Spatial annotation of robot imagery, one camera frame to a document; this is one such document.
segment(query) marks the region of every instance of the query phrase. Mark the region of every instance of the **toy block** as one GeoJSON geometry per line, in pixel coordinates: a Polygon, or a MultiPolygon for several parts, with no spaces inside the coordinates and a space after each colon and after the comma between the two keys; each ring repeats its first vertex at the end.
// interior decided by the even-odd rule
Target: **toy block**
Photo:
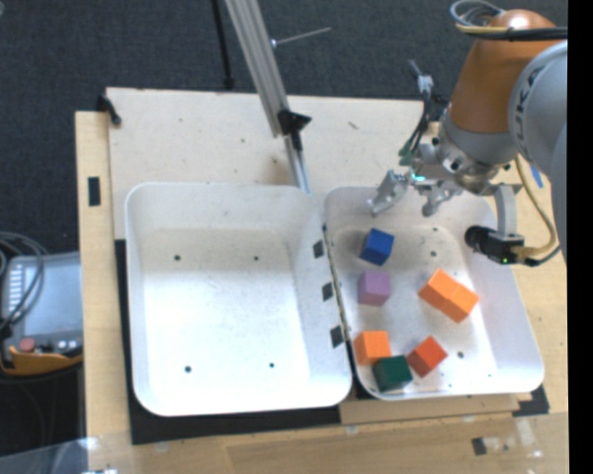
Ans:
{"type": "Polygon", "coordinates": [[[388,273],[384,271],[364,271],[358,279],[358,303],[383,305],[391,296],[388,273]]]}
{"type": "Polygon", "coordinates": [[[457,323],[461,323],[478,302],[474,291],[441,269],[437,269],[419,290],[419,296],[457,323]]]}
{"type": "Polygon", "coordinates": [[[373,365],[380,358],[391,356],[386,330],[368,330],[354,340],[354,356],[358,365],[373,365]]]}
{"type": "Polygon", "coordinates": [[[448,354],[433,336],[428,336],[409,355],[406,361],[420,377],[424,377],[437,365],[439,365],[448,354]]]}
{"type": "Polygon", "coordinates": [[[380,391],[399,390],[413,380],[404,355],[379,359],[374,363],[373,371],[380,391]]]}
{"type": "Polygon", "coordinates": [[[390,233],[372,228],[365,237],[360,258],[372,264],[384,265],[391,255],[394,239],[390,233]]]}

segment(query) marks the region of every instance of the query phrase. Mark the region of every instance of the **purple block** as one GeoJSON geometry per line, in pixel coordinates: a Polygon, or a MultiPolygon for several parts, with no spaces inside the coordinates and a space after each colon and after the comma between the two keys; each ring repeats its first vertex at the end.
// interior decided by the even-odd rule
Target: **purple block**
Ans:
{"type": "Polygon", "coordinates": [[[388,272],[364,271],[358,279],[358,302],[368,305],[383,305],[391,295],[388,272]]]}

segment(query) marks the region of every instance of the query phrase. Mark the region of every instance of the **orange rectangular block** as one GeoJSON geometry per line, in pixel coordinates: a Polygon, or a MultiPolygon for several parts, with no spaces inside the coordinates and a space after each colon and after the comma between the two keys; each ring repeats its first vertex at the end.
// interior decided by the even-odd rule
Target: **orange rectangular block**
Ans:
{"type": "Polygon", "coordinates": [[[428,336],[417,348],[406,356],[406,362],[420,377],[424,377],[437,365],[439,365],[448,354],[433,336],[428,336]]]}
{"type": "Polygon", "coordinates": [[[461,323],[478,302],[474,291],[441,269],[437,269],[419,290],[419,296],[457,323],[461,323]]]}
{"type": "Polygon", "coordinates": [[[354,356],[358,365],[373,365],[379,359],[391,356],[386,330],[361,332],[354,340],[354,356]]]}

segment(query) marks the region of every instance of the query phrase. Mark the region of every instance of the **dark green cube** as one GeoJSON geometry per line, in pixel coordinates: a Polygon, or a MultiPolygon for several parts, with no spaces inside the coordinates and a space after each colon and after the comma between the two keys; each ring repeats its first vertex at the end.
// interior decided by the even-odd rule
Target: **dark green cube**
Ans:
{"type": "Polygon", "coordinates": [[[413,380],[406,356],[389,356],[374,363],[374,376],[380,391],[399,390],[413,380]]]}

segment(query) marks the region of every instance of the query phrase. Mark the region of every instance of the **empty white tray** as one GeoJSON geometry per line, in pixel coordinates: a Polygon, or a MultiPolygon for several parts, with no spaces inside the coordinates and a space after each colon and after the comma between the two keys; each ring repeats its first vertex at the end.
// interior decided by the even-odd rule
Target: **empty white tray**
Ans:
{"type": "Polygon", "coordinates": [[[148,411],[313,408],[352,374],[314,200],[295,187],[147,183],[127,196],[133,388],[148,411]]]}
{"type": "Polygon", "coordinates": [[[409,190],[399,204],[372,217],[371,188],[341,188],[325,202],[330,254],[340,289],[349,336],[386,330],[392,354],[408,355],[432,335],[448,357],[424,378],[401,390],[380,392],[372,369],[359,365],[361,383],[384,400],[525,393],[543,381],[543,361],[512,269],[473,253],[464,240],[471,225],[496,227],[490,204],[463,193],[444,202],[431,216],[422,215],[425,198],[409,190]],[[371,228],[392,234],[391,256],[382,267],[358,256],[371,228]],[[462,323],[424,302],[418,291],[441,268],[479,295],[462,323]],[[358,303],[357,282],[367,269],[387,271],[391,297],[383,306],[358,303]]]}

